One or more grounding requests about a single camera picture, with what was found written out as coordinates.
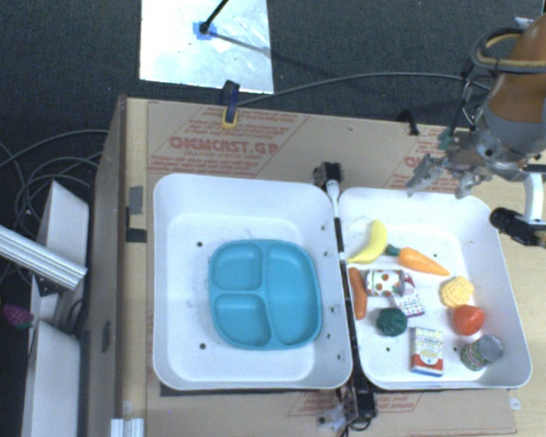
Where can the orange carrot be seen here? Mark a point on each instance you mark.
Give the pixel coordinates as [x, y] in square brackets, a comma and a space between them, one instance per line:
[421, 261]

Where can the orange sausage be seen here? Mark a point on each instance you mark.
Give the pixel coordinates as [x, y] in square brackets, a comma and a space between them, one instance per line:
[358, 295]

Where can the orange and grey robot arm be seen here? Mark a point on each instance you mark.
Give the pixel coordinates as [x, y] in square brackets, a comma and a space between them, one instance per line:
[522, 75]

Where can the purple grapes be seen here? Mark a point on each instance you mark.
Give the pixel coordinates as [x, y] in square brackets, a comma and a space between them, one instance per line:
[16, 316]

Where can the red tomato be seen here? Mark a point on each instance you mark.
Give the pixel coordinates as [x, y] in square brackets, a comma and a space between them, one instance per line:
[468, 320]

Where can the thin black and white rod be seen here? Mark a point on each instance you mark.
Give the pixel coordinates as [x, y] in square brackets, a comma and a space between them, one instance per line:
[339, 232]

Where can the black cylinder on white bracket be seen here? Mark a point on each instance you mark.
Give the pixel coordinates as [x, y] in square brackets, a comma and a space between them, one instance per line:
[534, 199]

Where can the yellow banana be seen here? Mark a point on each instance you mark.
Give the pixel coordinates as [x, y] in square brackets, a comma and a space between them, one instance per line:
[376, 243]

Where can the brown cardboard board red print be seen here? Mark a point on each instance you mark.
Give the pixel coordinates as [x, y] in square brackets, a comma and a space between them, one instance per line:
[258, 144]

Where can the white and red carton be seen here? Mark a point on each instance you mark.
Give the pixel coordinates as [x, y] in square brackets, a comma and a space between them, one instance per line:
[427, 351]

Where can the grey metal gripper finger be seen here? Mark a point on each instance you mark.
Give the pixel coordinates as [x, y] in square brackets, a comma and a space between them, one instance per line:
[466, 185]
[422, 175]

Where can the green broccoli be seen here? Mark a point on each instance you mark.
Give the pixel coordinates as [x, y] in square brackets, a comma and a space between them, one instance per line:
[392, 320]

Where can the green can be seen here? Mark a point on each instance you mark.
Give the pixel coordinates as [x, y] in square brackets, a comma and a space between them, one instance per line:
[478, 354]

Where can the white can with strawberry print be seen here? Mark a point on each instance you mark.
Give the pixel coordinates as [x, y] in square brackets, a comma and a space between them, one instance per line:
[383, 283]

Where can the small white printed carton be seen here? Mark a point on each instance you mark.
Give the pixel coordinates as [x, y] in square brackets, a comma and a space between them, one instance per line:
[410, 304]

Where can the blue divided plate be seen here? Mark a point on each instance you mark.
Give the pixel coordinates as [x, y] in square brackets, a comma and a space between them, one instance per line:
[264, 295]

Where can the white plastic tray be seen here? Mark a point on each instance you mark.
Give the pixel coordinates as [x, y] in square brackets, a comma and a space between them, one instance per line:
[494, 270]
[184, 254]

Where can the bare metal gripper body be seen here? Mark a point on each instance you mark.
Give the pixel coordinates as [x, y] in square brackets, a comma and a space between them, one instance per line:
[490, 158]

